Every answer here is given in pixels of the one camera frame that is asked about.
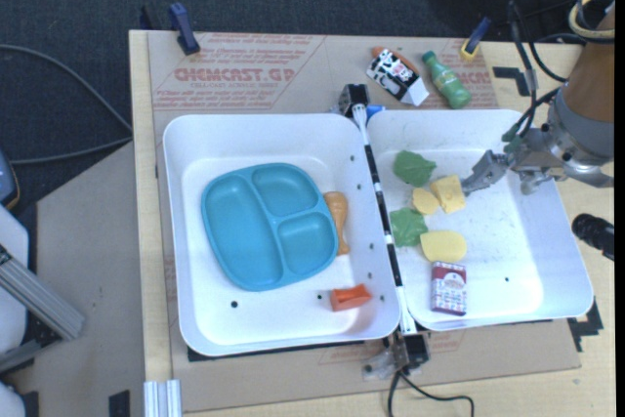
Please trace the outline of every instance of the yellow cable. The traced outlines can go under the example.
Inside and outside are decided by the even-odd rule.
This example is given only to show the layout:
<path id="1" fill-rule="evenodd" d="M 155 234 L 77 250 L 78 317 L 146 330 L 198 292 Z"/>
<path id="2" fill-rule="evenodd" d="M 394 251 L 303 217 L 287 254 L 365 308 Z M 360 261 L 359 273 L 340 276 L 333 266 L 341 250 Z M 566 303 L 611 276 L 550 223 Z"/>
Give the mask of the yellow cable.
<path id="1" fill-rule="evenodd" d="M 592 1 L 593 0 L 578 0 L 575 3 L 568 15 L 568 25 L 570 26 L 570 29 L 580 37 L 590 40 L 591 42 L 609 43 L 614 41 L 616 36 L 616 27 L 608 30 L 590 30 L 580 26 L 577 22 L 577 16 L 579 15 L 580 8 L 583 8 L 586 4 Z"/>

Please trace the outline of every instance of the blue plate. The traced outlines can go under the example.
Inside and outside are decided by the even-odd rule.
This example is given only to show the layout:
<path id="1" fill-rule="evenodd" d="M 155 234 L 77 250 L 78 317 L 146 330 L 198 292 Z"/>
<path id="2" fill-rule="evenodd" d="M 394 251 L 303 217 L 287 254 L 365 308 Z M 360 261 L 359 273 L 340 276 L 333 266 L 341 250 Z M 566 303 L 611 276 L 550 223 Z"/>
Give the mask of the blue plate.
<path id="1" fill-rule="evenodd" d="M 202 193 L 202 217 L 224 273 L 246 290 L 309 278 L 332 263 L 339 246 L 323 195 L 291 164 L 256 165 L 213 180 Z"/>

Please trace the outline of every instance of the green bottle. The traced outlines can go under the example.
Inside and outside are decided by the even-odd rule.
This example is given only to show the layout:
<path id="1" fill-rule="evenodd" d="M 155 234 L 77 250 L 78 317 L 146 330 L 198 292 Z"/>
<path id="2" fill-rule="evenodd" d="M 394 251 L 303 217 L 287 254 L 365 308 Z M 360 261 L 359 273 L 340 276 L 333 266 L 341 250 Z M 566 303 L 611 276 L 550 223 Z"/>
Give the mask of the green bottle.
<path id="1" fill-rule="evenodd" d="M 462 85 L 455 72 L 437 60 L 437 56 L 432 51 L 423 55 L 423 63 L 430 69 L 437 89 L 447 98 L 452 108 L 459 109 L 469 103 L 471 93 Z"/>

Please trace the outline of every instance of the white tray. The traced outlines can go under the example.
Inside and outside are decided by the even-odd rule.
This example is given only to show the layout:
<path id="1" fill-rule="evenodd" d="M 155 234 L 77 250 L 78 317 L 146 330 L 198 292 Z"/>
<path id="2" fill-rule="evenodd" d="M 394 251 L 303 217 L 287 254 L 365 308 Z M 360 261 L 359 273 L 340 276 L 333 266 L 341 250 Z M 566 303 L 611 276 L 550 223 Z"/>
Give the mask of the white tray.
<path id="1" fill-rule="evenodd" d="M 188 346 L 209 356 L 379 339 L 399 319 L 395 283 L 362 136 L 336 114 L 184 115 L 163 135 L 180 326 Z M 213 254 L 200 211 L 202 191 L 222 174 L 286 162 L 319 190 L 349 202 L 351 252 L 321 273 L 263 292 L 234 285 Z M 373 299 L 333 312 L 329 293 L 365 283 Z"/>
<path id="2" fill-rule="evenodd" d="M 502 152 L 501 135 L 520 114 L 511 110 L 384 111 L 368 130 L 387 211 L 411 205 L 412 187 L 393 173 L 402 150 L 437 163 L 431 180 L 472 174 L 486 149 Z M 428 229 L 453 229 L 467 240 L 468 311 L 465 316 L 432 312 L 432 264 L 421 247 L 396 249 L 408 309 L 431 330 L 535 321 L 584 314 L 593 289 L 555 182 L 521 194 L 519 176 L 506 177 L 467 197 L 452 214 L 426 216 Z"/>

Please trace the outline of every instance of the wooden table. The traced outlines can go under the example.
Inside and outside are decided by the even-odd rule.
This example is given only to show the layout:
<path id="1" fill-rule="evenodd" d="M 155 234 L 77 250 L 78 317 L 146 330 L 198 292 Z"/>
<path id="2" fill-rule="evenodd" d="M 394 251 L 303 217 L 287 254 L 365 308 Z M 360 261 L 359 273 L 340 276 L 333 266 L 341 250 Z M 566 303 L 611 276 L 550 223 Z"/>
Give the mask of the wooden table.
<path id="1" fill-rule="evenodd" d="M 155 146 L 152 127 L 150 72 L 147 32 L 131 31 L 130 63 L 137 174 L 137 202 L 142 274 L 145 371 L 147 381 L 172 379 L 170 339 L 166 309 L 164 265 L 160 231 L 158 187 L 154 177 Z M 481 50 L 489 68 L 522 67 L 512 43 L 482 42 Z M 541 45 L 539 52 L 546 64 L 560 75 L 568 75 L 579 55 L 579 47 Z M 501 107 L 524 111 L 527 102 L 510 81 L 492 77 Z M 556 82 L 539 72 L 540 91 L 554 88 Z M 539 109 L 536 123 L 542 123 L 545 109 Z M 606 166 L 613 175 L 613 164 Z M 614 221 L 613 188 L 596 189 L 574 180 L 559 184 L 562 202 L 569 219 L 582 213 Z M 580 354 L 581 368 L 563 372 L 541 373 L 466 383 L 430 386 L 437 396 L 470 396 L 478 416 L 580 415 L 584 417 L 616 415 L 615 390 L 615 305 L 614 264 L 601 252 L 579 242 L 583 259 L 596 293 L 604 329 L 600 335 L 584 337 Z M 437 402 L 423 398 L 403 385 L 396 392 L 396 415 L 469 415 L 466 401 Z M 325 397 L 302 401 L 214 410 L 192 415 L 221 416 L 292 416 L 386 414 L 386 393 L 374 392 L 352 396 Z"/>

